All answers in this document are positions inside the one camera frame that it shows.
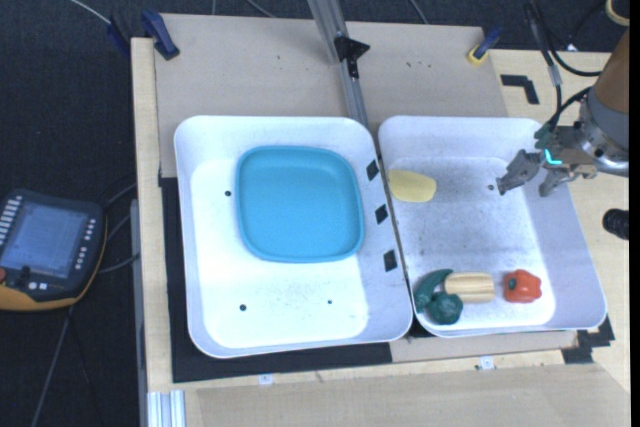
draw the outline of dark carpet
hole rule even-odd
[[[79,0],[141,35],[140,13],[209,14],[213,0]],[[254,0],[275,16],[307,18],[306,0]],[[529,0],[415,0],[431,24],[503,28],[499,48],[533,49]],[[623,33],[605,0],[537,0],[554,45],[611,51]],[[345,19],[421,23],[407,0],[341,0]],[[263,16],[245,0],[216,14]],[[68,0],[0,0],[0,196],[23,187],[71,199],[113,197],[135,171],[130,63],[106,24]],[[109,210],[113,224],[133,194]],[[131,255],[129,230],[105,265]],[[130,267],[100,275],[77,304],[38,425],[138,424]],[[67,312],[0,313],[0,425],[31,425]]]

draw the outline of green pepper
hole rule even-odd
[[[451,269],[441,269],[427,274],[413,293],[416,309],[426,310],[438,324],[454,324],[462,313],[462,300],[458,295],[434,293],[435,288],[452,272]]]
[[[436,292],[427,304],[427,311],[438,324],[455,324],[462,314],[462,299],[457,294]]]

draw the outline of black cable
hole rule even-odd
[[[589,12],[583,16],[581,18],[581,20],[578,22],[578,24],[576,25],[576,30],[573,31],[573,34],[570,35],[569,40],[572,43],[574,38],[575,38],[575,34],[577,33],[577,30],[579,30],[584,23],[586,23],[586,20],[588,20],[594,12],[596,12],[599,8],[599,6],[602,6],[604,8],[604,3],[606,0],[603,1],[599,1],[597,6],[594,6],[593,8],[591,8],[589,10]],[[568,46],[566,44],[566,42],[562,41],[561,38],[559,38],[556,34],[554,34],[551,29],[549,28],[548,24],[546,23],[545,19],[544,19],[544,15],[542,14],[542,11],[540,9],[538,0],[529,0],[529,2],[527,3],[530,6],[530,9],[534,10],[537,18],[538,18],[538,23],[540,25],[540,29],[543,33],[544,33],[544,47],[545,49],[542,50],[543,55],[545,56],[545,61],[547,61],[547,64],[549,64],[548,62],[548,58],[551,57],[553,58],[553,60],[555,62],[557,62],[562,68],[564,68],[566,71],[573,73],[574,75],[580,76],[580,77],[597,77],[601,74],[601,71],[583,71],[583,70],[578,70],[576,68],[574,68],[573,66],[570,66],[569,64],[567,64],[558,54],[558,52],[556,51],[556,49],[554,48],[554,46],[551,44],[551,39],[552,37],[555,37],[560,43],[563,44],[563,46]]]
[[[100,412],[100,406],[98,405],[98,395],[96,393],[95,387],[93,386],[93,381],[89,377],[89,372],[87,372],[87,360],[84,356],[84,350],[82,349],[82,343],[80,342],[80,336],[78,335],[78,329],[76,328],[76,323],[69,315],[70,324],[71,324],[71,335],[76,341],[76,346],[78,347],[78,352],[80,353],[80,363],[82,365],[82,372],[84,373],[84,378],[89,385],[89,394],[91,395],[91,400],[93,401],[93,407],[96,410],[96,414],[98,416],[98,420],[100,421],[100,425],[104,427],[104,420],[102,419],[102,414]]]
[[[549,118],[549,121],[547,121],[547,124],[549,125],[551,130],[556,128],[558,122],[560,121],[560,115],[567,109],[567,107],[569,107],[574,102],[581,101],[590,89],[591,86],[584,88],[582,91],[578,91],[576,94],[567,99],[567,101],[564,102],[559,109],[557,109],[553,116]]]
[[[107,244],[113,240],[113,238],[118,234],[118,232],[129,221],[131,221],[131,215],[125,216],[123,219],[120,220],[120,222],[118,224],[116,224],[114,226],[114,228],[111,230],[111,233],[107,237]],[[121,269],[122,267],[125,267],[125,266],[129,265],[130,263],[134,262],[135,260],[137,260],[139,256],[140,256],[140,254],[136,253],[135,255],[131,256],[130,258],[127,258],[126,260],[123,260],[121,262],[115,263],[115,264],[113,264],[113,265],[111,265],[109,267],[105,267],[103,269],[100,269],[98,271],[98,274],[107,274],[109,272],[113,272],[113,271],[116,271],[118,269]]]
[[[120,232],[120,230],[122,230],[122,228],[124,226],[126,226],[127,222],[131,220],[131,215],[127,215],[125,216],[123,219],[121,219],[114,227],[113,229],[110,231],[109,235],[107,235],[107,239],[105,241],[105,246],[107,246],[112,240],[113,238],[118,234],[118,232]],[[106,273],[106,272],[111,272],[114,271],[116,269],[120,269],[121,267],[124,267],[125,265],[131,263],[132,261],[134,261],[137,257],[139,256],[139,254],[134,255],[132,258],[129,258],[123,262],[119,262],[111,267],[108,267],[106,269],[101,269],[100,271],[98,271],[98,274],[102,274],[102,273]],[[53,359],[51,361],[51,364],[49,366],[49,371],[47,373],[47,378],[45,380],[44,383],[44,387],[42,389],[42,392],[40,393],[40,399],[38,400],[38,405],[36,407],[36,412],[33,416],[33,419],[31,421],[31,427],[36,427],[36,425],[38,424],[39,418],[40,418],[40,414],[42,412],[42,406],[44,405],[44,401],[45,398],[47,396],[47,393],[49,391],[49,387],[51,385],[51,378],[53,376],[53,372],[55,370],[55,367],[58,363],[58,359],[60,357],[60,351],[62,350],[62,344],[64,342],[64,339],[66,338],[67,335],[67,331],[69,329],[69,325],[71,323],[71,316],[73,315],[73,311],[75,309],[75,304],[71,305],[69,307],[69,309],[67,310],[67,316],[65,318],[64,324],[62,326],[62,330],[60,331],[60,336],[58,337],[58,343],[56,345],[56,350],[54,352],[53,355]],[[82,364],[84,367],[84,371],[85,371],[85,375],[87,377],[87,380],[89,381],[89,384],[91,386],[91,393],[93,396],[93,400],[94,402],[96,401],[96,397],[95,395],[95,390],[93,390],[93,385],[91,384],[91,381],[88,378],[88,375],[86,374],[86,365],[84,362],[84,356],[82,355],[82,351],[81,351],[81,359],[82,359]],[[100,416],[100,410],[97,408],[97,402],[96,402],[96,409],[98,411],[98,415]]]
[[[536,5],[532,2],[528,2],[524,5],[525,20],[529,24],[529,29],[533,35],[533,39],[536,42],[536,47],[540,50],[544,61],[547,66],[553,66],[553,59],[551,58],[549,36],[544,30],[544,24],[542,17],[538,11]]]
[[[107,201],[104,202],[104,206],[103,208],[105,210],[108,210],[109,208],[111,208],[120,198],[122,198],[123,196],[129,194],[131,191],[133,191],[136,187],[138,186],[138,184],[136,182],[127,185],[124,189],[122,189],[121,191],[117,192],[116,194],[114,194],[113,196],[111,196]]]
[[[107,192],[113,188],[116,184],[119,184],[120,182],[122,182],[123,180],[129,178],[130,176],[134,176],[136,174],[135,171],[129,171],[128,173],[125,173],[124,175],[120,176],[119,178],[116,178],[115,180],[113,180],[112,182],[110,182],[107,186],[105,186],[102,191],[100,191],[100,194],[98,194],[98,196],[96,197],[96,203],[100,203],[103,204],[103,198],[107,195]]]
[[[49,386],[51,385],[51,378],[53,377],[53,371],[58,364],[58,358],[60,357],[60,351],[62,350],[62,344],[64,342],[65,337],[67,336],[67,330],[69,329],[69,324],[71,322],[71,315],[73,315],[75,305],[71,305],[67,310],[67,316],[64,319],[64,324],[62,325],[62,330],[60,331],[60,336],[58,336],[58,343],[56,345],[56,350],[53,353],[53,359],[51,360],[51,364],[49,365],[49,371],[47,372],[47,378],[44,382],[44,387],[42,388],[42,392],[40,393],[40,399],[38,400],[38,406],[36,407],[36,412],[33,415],[33,419],[31,420],[31,427],[36,427],[38,425],[38,421],[40,419],[40,413],[42,412],[42,406],[44,405],[44,400],[47,396],[47,392],[49,391]]]
[[[556,115],[560,118],[560,114],[562,113],[562,88],[560,86],[556,86]]]

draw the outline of toy sink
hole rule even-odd
[[[518,150],[534,150],[538,128],[395,116],[378,133],[380,169],[371,134],[346,118],[183,121],[174,145],[192,340],[232,358],[391,341],[414,316],[441,337],[598,326],[605,299],[567,187],[540,197],[541,171],[497,190]],[[388,194],[393,169],[435,180],[433,198]],[[489,273],[495,299],[434,323],[413,290],[440,269]],[[542,280],[542,297],[503,298],[516,269]]]
[[[542,198],[541,170],[501,196],[496,178],[520,149],[534,151],[540,125],[529,119],[397,116],[380,127],[386,171],[427,175],[437,184],[431,201],[392,198],[404,263],[413,289],[432,271],[487,272],[496,298],[465,304],[458,322],[420,324],[438,336],[513,331],[589,329],[606,314],[604,295],[568,188]],[[504,276],[525,269],[542,280],[542,297],[507,302]]]
[[[363,126],[196,116],[179,125],[174,147],[187,321],[202,352],[231,358],[406,333],[411,297]]]

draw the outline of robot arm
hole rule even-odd
[[[539,151],[520,150],[507,173],[497,179],[500,194],[524,185],[540,168],[547,171],[539,188],[541,196],[579,176],[594,178],[600,172],[629,176],[629,29],[595,85],[569,99],[563,108],[573,101],[581,103],[573,126],[557,126],[560,109],[535,134]]]

